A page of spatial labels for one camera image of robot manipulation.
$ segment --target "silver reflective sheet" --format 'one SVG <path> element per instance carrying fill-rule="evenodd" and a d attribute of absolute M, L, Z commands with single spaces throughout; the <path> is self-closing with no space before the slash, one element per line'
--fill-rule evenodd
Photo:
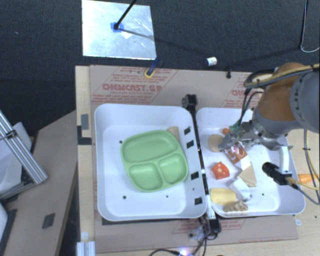
<path fill-rule="evenodd" d="M 83 55 L 139 60 L 157 57 L 149 6 L 134 5 L 113 30 L 129 4 L 82 0 Z"/>

